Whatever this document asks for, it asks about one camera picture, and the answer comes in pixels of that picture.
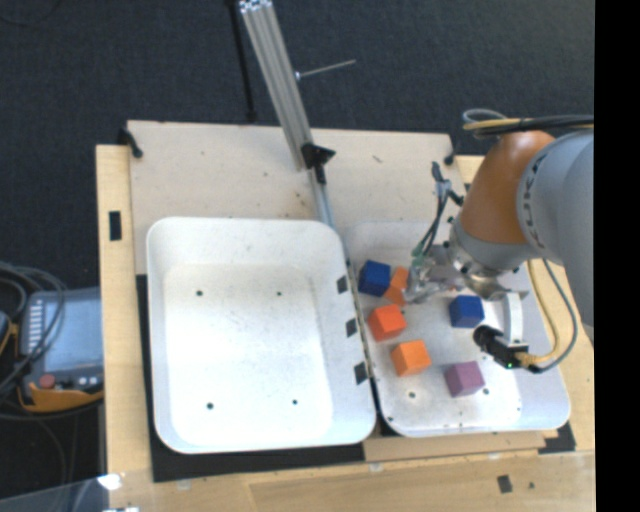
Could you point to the blue cube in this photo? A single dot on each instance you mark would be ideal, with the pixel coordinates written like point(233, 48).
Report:
point(466, 311)
point(374, 278)

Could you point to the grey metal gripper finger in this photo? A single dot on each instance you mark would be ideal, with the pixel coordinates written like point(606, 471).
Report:
point(415, 285)
point(434, 292)

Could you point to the pale wooden board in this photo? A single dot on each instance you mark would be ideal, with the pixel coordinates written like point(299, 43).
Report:
point(215, 175)

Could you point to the orange cube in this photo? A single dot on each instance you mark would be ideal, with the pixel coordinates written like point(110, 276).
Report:
point(387, 322)
point(396, 287)
point(411, 358)

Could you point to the white plastic tray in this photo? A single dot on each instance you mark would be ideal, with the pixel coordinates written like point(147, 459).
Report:
point(245, 340)
point(435, 400)

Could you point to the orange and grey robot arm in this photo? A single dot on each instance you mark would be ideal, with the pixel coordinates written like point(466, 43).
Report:
point(545, 200)

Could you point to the purple cube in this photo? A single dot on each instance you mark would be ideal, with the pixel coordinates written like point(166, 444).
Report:
point(465, 378)

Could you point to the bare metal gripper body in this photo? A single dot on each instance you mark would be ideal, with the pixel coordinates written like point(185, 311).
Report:
point(477, 282)

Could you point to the black cylinder on white bracket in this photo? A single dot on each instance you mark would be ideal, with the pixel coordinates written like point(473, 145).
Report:
point(500, 345)

